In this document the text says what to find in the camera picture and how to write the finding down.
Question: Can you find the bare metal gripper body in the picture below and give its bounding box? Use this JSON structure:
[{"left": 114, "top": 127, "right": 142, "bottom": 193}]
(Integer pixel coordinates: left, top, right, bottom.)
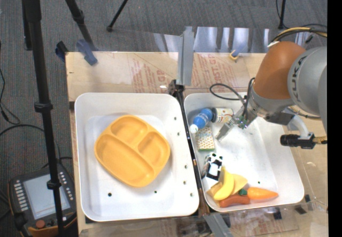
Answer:
[{"left": 231, "top": 104, "right": 259, "bottom": 128}]

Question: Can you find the small white printed can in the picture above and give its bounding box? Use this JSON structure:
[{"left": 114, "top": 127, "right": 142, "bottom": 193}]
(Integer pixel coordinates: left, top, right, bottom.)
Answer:
[{"left": 211, "top": 107, "right": 235, "bottom": 124}]

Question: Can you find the green and white packet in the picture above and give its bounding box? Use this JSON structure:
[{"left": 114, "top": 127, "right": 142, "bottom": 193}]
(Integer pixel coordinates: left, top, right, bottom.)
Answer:
[{"left": 195, "top": 126, "right": 216, "bottom": 152}]

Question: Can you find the blue plastic bottle white cap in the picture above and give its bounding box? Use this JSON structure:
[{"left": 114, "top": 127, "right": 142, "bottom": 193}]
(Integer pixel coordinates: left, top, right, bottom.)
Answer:
[{"left": 189, "top": 108, "right": 214, "bottom": 134}]

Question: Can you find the white plastic tray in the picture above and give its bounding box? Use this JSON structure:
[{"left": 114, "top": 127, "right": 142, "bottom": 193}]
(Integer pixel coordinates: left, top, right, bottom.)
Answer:
[
  {"left": 74, "top": 92, "right": 200, "bottom": 222},
  {"left": 183, "top": 92, "right": 305, "bottom": 213}
]

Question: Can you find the yellow banana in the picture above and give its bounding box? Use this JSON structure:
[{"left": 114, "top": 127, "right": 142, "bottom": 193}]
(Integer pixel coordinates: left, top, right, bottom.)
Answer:
[{"left": 213, "top": 166, "right": 235, "bottom": 201}]

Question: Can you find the tan bread slice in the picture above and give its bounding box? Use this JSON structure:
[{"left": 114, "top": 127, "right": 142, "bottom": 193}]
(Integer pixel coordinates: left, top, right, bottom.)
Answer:
[{"left": 207, "top": 182, "right": 223, "bottom": 200}]

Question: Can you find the brown sausage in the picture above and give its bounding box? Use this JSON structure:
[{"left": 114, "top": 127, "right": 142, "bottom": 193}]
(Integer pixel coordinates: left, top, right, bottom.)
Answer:
[{"left": 219, "top": 194, "right": 251, "bottom": 208}]

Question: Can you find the orange carrot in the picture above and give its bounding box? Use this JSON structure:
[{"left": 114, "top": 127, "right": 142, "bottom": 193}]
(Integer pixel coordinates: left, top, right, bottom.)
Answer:
[{"left": 238, "top": 187, "right": 279, "bottom": 201}]

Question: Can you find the orange divided plate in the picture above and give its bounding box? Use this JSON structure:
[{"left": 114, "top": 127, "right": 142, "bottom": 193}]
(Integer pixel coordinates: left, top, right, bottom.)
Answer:
[{"left": 94, "top": 114, "right": 172, "bottom": 188}]

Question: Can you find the brown cardboard board red print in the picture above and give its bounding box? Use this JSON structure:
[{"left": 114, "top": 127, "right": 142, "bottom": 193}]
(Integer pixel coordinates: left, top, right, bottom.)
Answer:
[{"left": 65, "top": 51, "right": 328, "bottom": 237}]

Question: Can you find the black tripod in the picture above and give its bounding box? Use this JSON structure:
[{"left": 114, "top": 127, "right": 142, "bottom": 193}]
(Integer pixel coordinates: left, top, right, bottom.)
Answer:
[{"left": 18, "top": 0, "right": 147, "bottom": 237}]

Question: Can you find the black cylinder on white bracket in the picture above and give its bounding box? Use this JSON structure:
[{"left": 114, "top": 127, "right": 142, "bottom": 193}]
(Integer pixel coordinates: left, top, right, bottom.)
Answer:
[{"left": 279, "top": 115, "right": 317, "bottom": 150}]

